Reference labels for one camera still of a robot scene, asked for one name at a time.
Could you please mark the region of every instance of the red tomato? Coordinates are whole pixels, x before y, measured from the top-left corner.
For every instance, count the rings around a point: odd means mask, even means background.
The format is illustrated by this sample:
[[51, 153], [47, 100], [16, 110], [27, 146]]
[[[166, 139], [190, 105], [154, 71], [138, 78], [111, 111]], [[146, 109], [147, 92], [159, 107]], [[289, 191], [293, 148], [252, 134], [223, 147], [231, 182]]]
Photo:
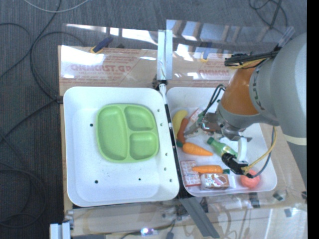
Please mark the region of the red tomato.
[[[256, 173], [254, 170], [252, 170], [252, 169], [249, 170], [249, 173], [250, 173], [251, 175], [257, 174], [257, 173]], [[241, 175], [241, 176], [240, 176], [240, 182], [241, 182], [241, 184], [242, 184], [244, 187], [247, 187], [247, 188], [252, 189], [252, 188], [255, 188], [255, 187], [258, 185], [258, 183], [260, 182], [260, 176], [258, 175], [258, 176], [256, 176], [255, 178], [248, 178], [248, 177], [245, 176], [245, 175]]]

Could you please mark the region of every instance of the white cable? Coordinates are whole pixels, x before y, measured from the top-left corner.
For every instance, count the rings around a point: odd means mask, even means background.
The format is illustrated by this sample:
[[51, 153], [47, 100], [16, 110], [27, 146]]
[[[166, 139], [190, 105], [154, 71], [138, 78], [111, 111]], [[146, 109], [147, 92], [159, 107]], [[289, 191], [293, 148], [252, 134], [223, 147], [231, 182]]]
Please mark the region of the white cable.
[[92, 0], [85, 0], [84, 2], [79, 3], [78, 5], [76, 5], [76, 6], [72, 7], [72, 8], [65, 9], [65, 10], [57, 10], [57, 11], [55, 11], [55, 10], [46, 10], [46, 9], [40, 8], [40, 7], [38, 7], [38, 6], [34, 5], [34, 4], [32, 4], [32, 3], [29, 2], [28, 0], [24, 0], [24, 1], [25, 1], [26, 3], [28, 3], [29, 5], [35, 7], [35, 8], [37, 8], [37, 9], [39, 9], [39, 10], [46, 11], [46, 12], [51, 12], [51, 13], [60, 13], [60, 12], [66, 12], [66, 11], [69, 11], [69, 10], [73, 10], [73, 9], [75, 9], [75, 8], [77, 8], [77, 7], [79, 7], [79, 6], [83, 5], [83, 4], [85, 4], [86, 2], [92, 1]]

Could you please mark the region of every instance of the metal bracket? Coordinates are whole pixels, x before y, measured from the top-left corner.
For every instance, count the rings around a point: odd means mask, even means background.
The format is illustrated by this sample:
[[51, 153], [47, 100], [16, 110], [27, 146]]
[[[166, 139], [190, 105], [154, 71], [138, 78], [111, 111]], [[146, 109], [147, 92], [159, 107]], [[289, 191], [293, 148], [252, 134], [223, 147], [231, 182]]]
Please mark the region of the metal bracket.
[[50, 239], [71, 239], [70, 223], [50, 224]]
[[218, 232], [195, 197], [184, 198], [179, 201], [196, 223], [203, 237], [220, 238]]
[[157, 80], [171, 80], [173, 54], [173, 33], [171, 30], [159, 30]]
[[57, 97], [56, 97], [56, 102], [57, 102], [58, 104], [62, 105], [62, 104], [63, 104], [63, 96], [57, 96]]

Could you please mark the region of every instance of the green plate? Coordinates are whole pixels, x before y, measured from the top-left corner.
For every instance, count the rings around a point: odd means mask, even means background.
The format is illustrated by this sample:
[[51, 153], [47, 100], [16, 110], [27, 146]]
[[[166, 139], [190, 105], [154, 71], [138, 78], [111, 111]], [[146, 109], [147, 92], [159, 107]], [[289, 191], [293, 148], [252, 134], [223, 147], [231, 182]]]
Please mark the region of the green plate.
[[109, 161], [137, 162], [159, 151], [156, 121], [144, 106], [106, 105], [97, 113], [96, 128], [99, 150]]

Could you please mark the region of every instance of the green bottle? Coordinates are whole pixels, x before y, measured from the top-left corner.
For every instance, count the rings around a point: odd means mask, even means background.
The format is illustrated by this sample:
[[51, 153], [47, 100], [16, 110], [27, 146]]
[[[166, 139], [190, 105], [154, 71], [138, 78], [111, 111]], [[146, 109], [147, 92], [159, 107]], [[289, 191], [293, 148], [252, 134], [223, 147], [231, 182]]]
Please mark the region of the green bottle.
[[231, 147], [229, 147], [227, 144], [218, 142], [212, 137], [210, 137], [207, 140], [207, 143], [213, 146], [217, 155], [222, 156], [224, 153], [228, 152], [230, 154], [233, 154], [237, 158], [238, 153], [234, 151]]

